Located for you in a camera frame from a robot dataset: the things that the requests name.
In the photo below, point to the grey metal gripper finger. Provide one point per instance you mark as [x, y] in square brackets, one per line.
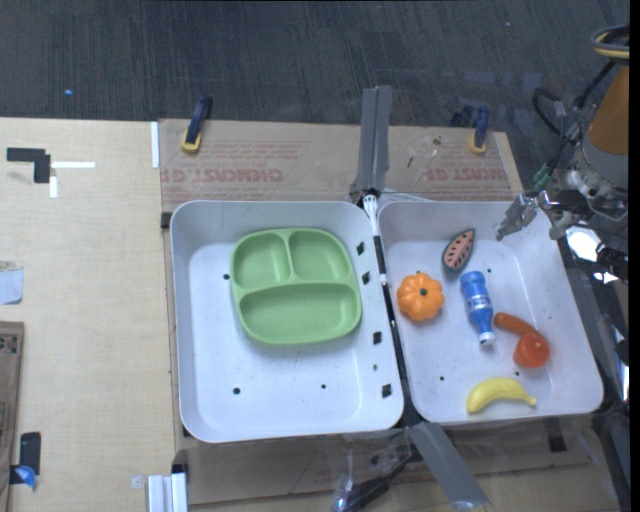
[560, 227]
[515, 215]

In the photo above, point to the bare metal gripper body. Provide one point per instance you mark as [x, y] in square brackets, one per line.
[587, 200]

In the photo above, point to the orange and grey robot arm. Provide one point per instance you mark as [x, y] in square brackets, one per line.
[612, 125]

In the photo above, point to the watermelon slice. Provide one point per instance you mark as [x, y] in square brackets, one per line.
[457, 252]

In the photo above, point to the blue bottle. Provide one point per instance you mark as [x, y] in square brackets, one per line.
[477, 302]

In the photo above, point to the orange sausage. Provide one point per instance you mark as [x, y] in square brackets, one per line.
[515, 322]

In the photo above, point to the orange pumpkin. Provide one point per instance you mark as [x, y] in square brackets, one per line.
[420, 297]

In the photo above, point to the white plastic tray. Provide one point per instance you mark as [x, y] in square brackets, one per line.
[280, 390]
[450, 370]

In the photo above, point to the yellow banana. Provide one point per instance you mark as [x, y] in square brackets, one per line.
[495, 392]

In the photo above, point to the brown cardboard board red print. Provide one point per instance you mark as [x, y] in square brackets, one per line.
[300, 165]

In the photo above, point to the green divided plate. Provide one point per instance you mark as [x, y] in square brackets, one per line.
[300, 310]

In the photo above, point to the brown cardboard box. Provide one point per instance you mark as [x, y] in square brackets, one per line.
[10, 400]

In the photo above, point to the black cylinder on white bracket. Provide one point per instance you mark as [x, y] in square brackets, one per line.
[612, 260]

